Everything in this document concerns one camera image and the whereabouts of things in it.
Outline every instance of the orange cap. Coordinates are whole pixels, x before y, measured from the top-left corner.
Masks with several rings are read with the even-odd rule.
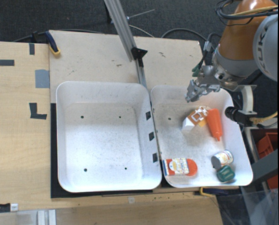
[[[220,112],[217,108],[213,108],[207,111],[208,116],[206,119],[209,124],[211,134],[219,141],[220,137],[223,135],[222,124],[220,122]]]

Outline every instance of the black cable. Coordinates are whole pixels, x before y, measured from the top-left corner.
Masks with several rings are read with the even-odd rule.
[[[272,123],[270,125],[267,125],[267,126],[264,126],[264,125],[261,125],[261,124],[257,124],[257,127],[261,128],[261,129],[268,129],[268,128],[271,128],[271,127],[273,127],[273,126],[275,126],[277,124],[278,124],[278,121],[276,121],[276,122],[274,122],[274,123]]]
[[[161,38],[165,38],[168,34],[172,33],[172,32],[175,32],[175,31],[187,31],[187,32],[191,32],[195,35],[197,35],[198,37],[200,37],[201,39],[203,39],[204,41],[207,41],[207,39],[205,37],[203,37],[201,34],[193,31],[193,30],[190,30],[190,29],[187,29],[187,28],[175,28],[175,29],[171,29],[169,31],[166,31],[162,36]]]
[[[241,26],[241,25],[247,25],[249,24],[252,20],[253,20],[253,17],[250,18],[246,23],[234,23],[234,24],[228,24],[228,23],[225,23],[220,17],[219,17],[219,20],[225,25],[225,26],[228,26],[228,27],[232,27],[232,26]]]
[[[255,76],[250,82],[249,82],[249,85],[253,84],[259,77],[261,77],[263,73],[262,72],[259,72],[257,74],[257,76]]]
[[[88,32],[88,33],[100,33],[103,34],[102,32],[98,32],[98,31],[91,31],[91,30],[84,30],[84,29],[57,29],[58,31],[71,31],[71,32]],[[44,35],[45,32],[39,32],[38,35]],[[31,39],[32,35],[26,36],[26,37],[22,37],[19,38],[17,40],[14,40],[13,42],[20,42],[20,41],[24,41],[26,39]]]
[[[208,35],[208,38],[207,38],[207,41],[206,41],[206,42],[211,42],[211,39],[212,39],[213,36],[221,37],[219,34],[212,32],[212,33],[210,33],[210,34]],[[202,59],[201,59],[200,62],[198,63],[198,68],[199,68],[199,69],[201,69],[202,64],[203,64],[203,62],[204,62],[204,60],[205,60],[207,54],[208,54],[208,51],[207,51],[207,50],[203,50]]]
[[[268,9],[267,11],[255,13],[255,14],[248,14],[248,15],[228,15],[223,12],[223,8],[234,3],[237,1],[242,1],[242,0],[222,0],[216,4],[215,7],[215,12],[216,14],[223,19],[228,19],[228,20],[241,20],[241,19],[246,19],[246,18],[254,18],[254,17],[261,17],[261,16],[271,16],[278,14],[278,7],[274,9]]]

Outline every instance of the wooden table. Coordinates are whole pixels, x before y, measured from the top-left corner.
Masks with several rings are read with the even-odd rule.
[[[123,206],[130,203],[192,204],[196,209],[216,214],[213,224],[221,224],[215,197],[194,195],[198,188],[177,189],[159,186],[153,193],[138,195],[50,197],[50,105],[55,89],[63,81],[106,81],[137,83],[136,68],[125,54],[117,35],[51,31],[61,56],[55,57],[47,44],[0,42],[0,60],[14,60],[14,66],[0,66],[0,204],[17,203],[19,210]],[[148,89],[155,85],[187,86],[191,68],[201,59],[197,41],[135,37],[144,57]],[[36,70],[50,71],[50,87],[37,88]],[[46,119],[30,118],[30,103]]]

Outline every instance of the wooden surface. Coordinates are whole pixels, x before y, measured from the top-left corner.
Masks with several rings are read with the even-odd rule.
[[[36,225],[37,211],[1,213],[0,225]],[[58,225],[222,225],[215,199],[75,207],[56,210]]]
[[[49,53],[46,44],[35,44],[35,55],[30,55],[29,44],[0,42],[0,59],[15,61],[13,67],[0,66],[0,204],[38,210],[128,205],[130,197],[149,206],[201,198],[191,192],[196,189],[156,188],[152,194],[51,199],[50,90],[35,86],[35,70],[50,69]],[[37,112],[47,119],[31,119],[29,103],[37,103]],[[219,214],[214,203],[212,209]]]
[[[50,31],[60,56],[50,56],[51,102],[66,81],[138,83],[135,61],[129,61],[118,35]],[[147,89],[157,85],[188,86],[202,58],[197,41],[134,37],[143,57]]]

